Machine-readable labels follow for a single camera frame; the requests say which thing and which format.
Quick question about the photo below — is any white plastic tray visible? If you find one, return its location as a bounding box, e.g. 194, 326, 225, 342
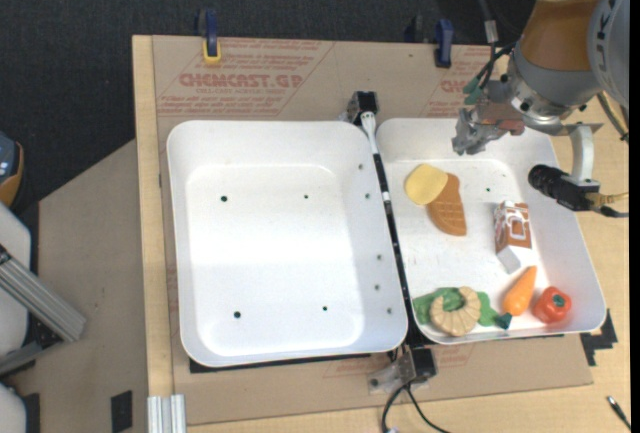
374, 117, 608, 346
166, 119, 409, 368

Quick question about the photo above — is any black block with thin wires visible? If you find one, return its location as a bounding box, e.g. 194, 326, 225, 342
344, 90, 379, 125
368, 346, 438, 395

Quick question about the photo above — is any orange waffle piece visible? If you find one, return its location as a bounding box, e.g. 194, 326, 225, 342
426, 172, 468, 237

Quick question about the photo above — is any black cylinder on white bracket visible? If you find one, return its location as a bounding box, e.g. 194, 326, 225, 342
528, 122, 605, 213

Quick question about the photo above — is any thin black and white rod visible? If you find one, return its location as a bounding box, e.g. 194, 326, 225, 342
360, 111, 417, 347

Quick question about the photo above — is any green lettuce leaf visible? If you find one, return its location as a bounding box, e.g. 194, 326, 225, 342
412, 287, 513, 331

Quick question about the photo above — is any beige ring biscuit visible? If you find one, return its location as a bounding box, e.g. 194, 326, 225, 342
429, 285, 483, 338

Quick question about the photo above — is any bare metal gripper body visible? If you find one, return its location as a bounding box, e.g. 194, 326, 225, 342
478, 79, 571, 136

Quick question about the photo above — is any orange carrot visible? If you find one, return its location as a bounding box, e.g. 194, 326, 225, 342
502, 265, 538, 318

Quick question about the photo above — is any orange and white carton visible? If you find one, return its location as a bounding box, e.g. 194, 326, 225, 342
493, 200, 533, 274

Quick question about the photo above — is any brown cardboard board red print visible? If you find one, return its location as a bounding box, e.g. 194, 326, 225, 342
149, 34, 594, 426

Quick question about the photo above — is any red bell pepper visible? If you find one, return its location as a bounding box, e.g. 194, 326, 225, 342
532, 286, 573, 325

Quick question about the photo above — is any yellow round chip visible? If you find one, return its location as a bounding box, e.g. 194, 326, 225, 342
403, 163, 449, 206

